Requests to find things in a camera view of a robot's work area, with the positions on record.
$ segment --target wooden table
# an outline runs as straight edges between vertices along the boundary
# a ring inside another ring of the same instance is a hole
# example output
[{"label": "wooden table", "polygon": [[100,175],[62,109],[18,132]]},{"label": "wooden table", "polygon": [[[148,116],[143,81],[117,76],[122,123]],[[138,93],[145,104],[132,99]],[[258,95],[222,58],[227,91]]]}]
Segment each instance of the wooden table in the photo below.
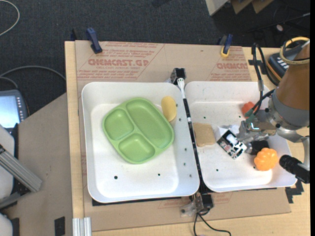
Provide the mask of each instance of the wooden table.
[{"label": "wooden table", "polygon": [[[252,59],[251,49],[243,48],[246,60]],[[265,57],[277,52],[278,49],[264,48]],[[65,42],[65,65],[67,77],[67,100],[69,118],[69,142],[71,161],[71,185],[72,185],[72,207],[74,218],[84,218],[82,168],[80,154],[80,134],[78,118],[78,97],[76,81],[76,56],[75,42]],[[249,65],[251,78],[256,81],[256,73],[253,66]],[[275,86],[262,75],[265,85],[269,89]],[[304,128],[299,132],[301,135],[309,135],[309,129]],[[303,161],[304,149],[302,144],[289,142],[291,153],[294,157]],[[304,192],[300,196],[294,196],[294,203],[290,205],[291,213],[266,215],[258,217],[244,217],[210,221],[214,228],[229,230],[233,236],[255,235],[255,236],[307,236],[311,234],[310,223],[310,185],[303,184]],[[210,230],[203,222],[197,222],[196,231],[198,235],[227,235],[225,233]],[[170,225],[157,225],[151,227],[120,229],[102,232],[93,232],[94,236],[162,236],[162,235],[193,235],[193,223],[179,223]]]}]

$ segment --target blue screen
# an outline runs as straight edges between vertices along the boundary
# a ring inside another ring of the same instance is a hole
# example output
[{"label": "blue screen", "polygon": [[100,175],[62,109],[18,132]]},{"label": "blue screen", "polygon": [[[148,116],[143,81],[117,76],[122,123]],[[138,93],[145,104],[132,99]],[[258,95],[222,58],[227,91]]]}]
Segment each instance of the blue screen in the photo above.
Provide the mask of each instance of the blue screen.
[{"label": "blue screen", "polygon": [[13,128],[20,123],[15,96],[0,97],[0,124],[4,128]]}]

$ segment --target white cable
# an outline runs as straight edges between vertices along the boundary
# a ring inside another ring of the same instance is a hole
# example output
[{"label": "white cable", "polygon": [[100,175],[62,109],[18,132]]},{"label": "white cable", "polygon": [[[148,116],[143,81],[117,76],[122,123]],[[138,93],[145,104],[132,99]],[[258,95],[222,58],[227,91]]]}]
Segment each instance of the white cable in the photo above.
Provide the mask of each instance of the white cable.
[{"label": "white cable", "polygon": [[16,11],[17,11],[17,13],[18,13],[18,18],[16,19],[15,23],[14,23],[9,29],[7,29],[7,30],[5,30],[4,32],[0,33],[0,36],[2,36],[2,35],[4,35],[5,33],[7,33],[9,30],[13,29],[13,27],[15,27],[16,24],[19,22],[19,20],[20,20],[20,11],[19,11],[18,7],[16,7],[13,3],[11,3],[11,2],[9,2],[9,1],[7,1],[7,0],[0,0],[0,2],[6,2],[6,3],[12,5],[12,6],[16,9]]}]

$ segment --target white tray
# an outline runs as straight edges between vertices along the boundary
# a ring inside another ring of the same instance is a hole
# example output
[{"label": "white tray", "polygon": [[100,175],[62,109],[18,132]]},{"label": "white tray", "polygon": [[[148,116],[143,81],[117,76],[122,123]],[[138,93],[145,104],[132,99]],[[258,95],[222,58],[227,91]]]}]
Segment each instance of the white tray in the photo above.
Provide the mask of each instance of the white tray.
[{"label": "white tray", "polygon": [[[244,103],[256,103],[259,99],[257,82],[190,82],[185,92],[192,122],[208,123],[215,133],[220,126],[239,126],[244,120]],[[265,99],[261,107],[267,106]],[[276,135],[268,143],[279,158],[291,155],[284,138]],[[279,164],[272,170],[258,171],[253,155],[242,153],[234,160],[218,144],[198,147],[197,151],[204,183],[215,192],[292,186],[297,180]]]},{"label": "white tray", "polygon": [[[170,95],[178,104],[171,121],[173,144],[143,164],[126,162],[102,130],[108,111],[134,97],[150,100],[161,110]],[[100,203],[190,196],[199,188],[186,112],[180,90],[170,83],[92,82],[82,90],[88,190]]]}]

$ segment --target black carpet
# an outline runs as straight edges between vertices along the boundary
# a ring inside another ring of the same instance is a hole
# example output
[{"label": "black carpet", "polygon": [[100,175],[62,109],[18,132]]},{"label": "black carpet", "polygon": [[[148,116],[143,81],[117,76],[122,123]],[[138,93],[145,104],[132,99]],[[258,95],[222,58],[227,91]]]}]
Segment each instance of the black carpet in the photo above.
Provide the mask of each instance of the black carpet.
[{"label": "black carpet", "polygon": [[[310,37],[310,16],[283,24],[276,32],[266,27],[310,11],[310,0],[274,0],[256,14],[252,5],[239,14],[227,3],[210,16],[205,0],[7,0],[20,10],[18,24],[0,36],[0,74],[40,65],[65,76],[64,42],[74,29],[78,39],[93,27],[99,40],[215,45],[233,34],[232,45],[280,47],[295,36]],[[0,34],[16,20],[13,6],[0,2]],[[66,91],[65,81],[38,68],[12,72],[30,114]],[[1,79],[0,90],[13,89]]]}]

